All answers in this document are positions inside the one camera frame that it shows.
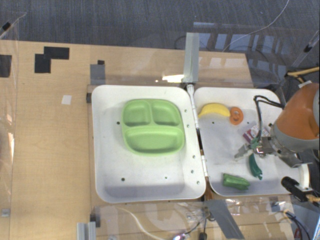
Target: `green tray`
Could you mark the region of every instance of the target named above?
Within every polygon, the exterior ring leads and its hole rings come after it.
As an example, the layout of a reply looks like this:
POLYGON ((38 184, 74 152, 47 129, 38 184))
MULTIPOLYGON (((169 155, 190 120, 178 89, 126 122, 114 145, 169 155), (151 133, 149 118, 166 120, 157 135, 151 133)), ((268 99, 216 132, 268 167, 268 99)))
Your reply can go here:
POLYGON ((164 99, 128 101, 121 115, 126 147, 135 154, 168 155, 185 145, 185 131, 179 109, 164 99))

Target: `green pepper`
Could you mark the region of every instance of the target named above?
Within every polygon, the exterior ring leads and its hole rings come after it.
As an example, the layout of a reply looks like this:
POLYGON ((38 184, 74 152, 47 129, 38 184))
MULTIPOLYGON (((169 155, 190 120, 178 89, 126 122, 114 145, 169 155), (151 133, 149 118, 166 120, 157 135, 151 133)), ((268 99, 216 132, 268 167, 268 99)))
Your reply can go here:
POLYGON ((262 180, 262 176, 261 176, 262 170, 257 165, 255 155, 253 153, 249 156, 249 166, 250 166, 251 174, 254 177, 258 177, 259 180, 262 180))
POLYGON ((225 187, 236 188, 238 190, 247 190, 250 183, 245 178, 224 173, 223 185, 225 187))

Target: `white tray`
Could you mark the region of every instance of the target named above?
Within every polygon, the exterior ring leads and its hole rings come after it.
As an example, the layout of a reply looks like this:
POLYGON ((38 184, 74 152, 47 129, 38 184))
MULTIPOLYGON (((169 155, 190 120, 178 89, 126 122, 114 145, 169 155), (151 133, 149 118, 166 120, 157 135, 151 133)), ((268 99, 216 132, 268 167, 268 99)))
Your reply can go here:
MULTIPOLYGON (((278 102, 278 97, 265 89, 216 88, 202 87, 194 94, 195 105, 199 113, 205 104, 221 103, 227 107, 239 107, 243 111, 244 120, 239 125, 230 123, 229 118, 219 114, 207 114, 199 119, 201 140, 206 166, 212 189, 219 195, 255 196, 287 194, 281 185, 281 179, 289 176, 298 182, 298 168, 290 168, 274 155, 265 158, 255 157, 257 165, 262 170, 262 180, 251 175, 248 158, 235 161, 234 155, 246 142, 242 136, 255 122, 258 122, 255 95, 263 95, 278 102), (250 182, 248 190, 241 191, 223 186, 223 173, 240 176, 250 182)), ((263 127, 270 132, 269 123, 274 123, 280 108, 260 103, 263 127)))
POLYGON ((92 93, 95 186, 109 203, 196 199, 206 182, 190 97, 178 87, 101 85, 92 93), (121 112, 134 99, 174 103, 184 124, 185 145, 175 154, 154 157, 125 146, 121 112))

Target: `yellow banana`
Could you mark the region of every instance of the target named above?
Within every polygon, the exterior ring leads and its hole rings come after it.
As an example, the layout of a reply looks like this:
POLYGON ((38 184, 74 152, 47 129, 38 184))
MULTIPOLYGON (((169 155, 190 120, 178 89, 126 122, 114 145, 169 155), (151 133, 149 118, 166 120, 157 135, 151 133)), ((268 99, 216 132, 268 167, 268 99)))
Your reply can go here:
POLYGON ((229 109, 225 105, 220 103, 210 103, 203 106, 200 114, 198 114, 198 118, 209 113, 217 113, 225 117, 230 117, 231 115, 229 109))

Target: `orange donut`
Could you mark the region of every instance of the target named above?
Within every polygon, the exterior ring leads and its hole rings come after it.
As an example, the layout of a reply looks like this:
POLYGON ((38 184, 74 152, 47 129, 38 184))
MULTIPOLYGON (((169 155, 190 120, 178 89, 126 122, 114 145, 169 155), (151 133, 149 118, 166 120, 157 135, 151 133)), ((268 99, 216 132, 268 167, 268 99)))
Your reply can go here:
POLYGON ((244 120, 244 113, 242 112, 242 110, 236 106, 233 106, 230 109, 230 122, 233 125, 238 125, 240 124, 243 120, 244 120))

